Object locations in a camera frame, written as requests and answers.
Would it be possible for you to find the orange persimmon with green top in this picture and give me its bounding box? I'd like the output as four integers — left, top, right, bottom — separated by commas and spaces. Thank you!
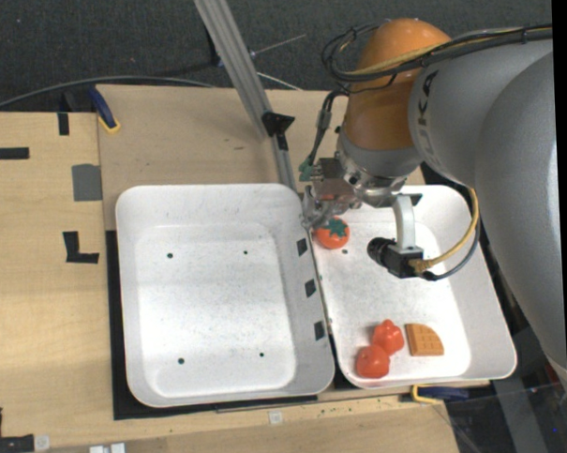
314, 216, 352, 251

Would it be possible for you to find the brown waffle biscuit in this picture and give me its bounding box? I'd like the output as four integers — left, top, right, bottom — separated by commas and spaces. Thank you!
404, 321, 446, 358

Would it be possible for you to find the black cylinder on white bracket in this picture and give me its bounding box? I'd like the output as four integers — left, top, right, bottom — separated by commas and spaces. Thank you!
364, 192, 427, 282

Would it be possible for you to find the red bell pepper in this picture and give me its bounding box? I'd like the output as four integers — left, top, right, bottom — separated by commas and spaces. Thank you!
353, 343, 394, 381
370, 318, 407, 358

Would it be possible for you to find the white plastic tray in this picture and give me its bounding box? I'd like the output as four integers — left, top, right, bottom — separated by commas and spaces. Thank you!
304, 179, 520, 393
113, 175, 338, 411

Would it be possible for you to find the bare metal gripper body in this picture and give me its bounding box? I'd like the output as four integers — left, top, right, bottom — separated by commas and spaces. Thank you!
307, 153, 410, 212

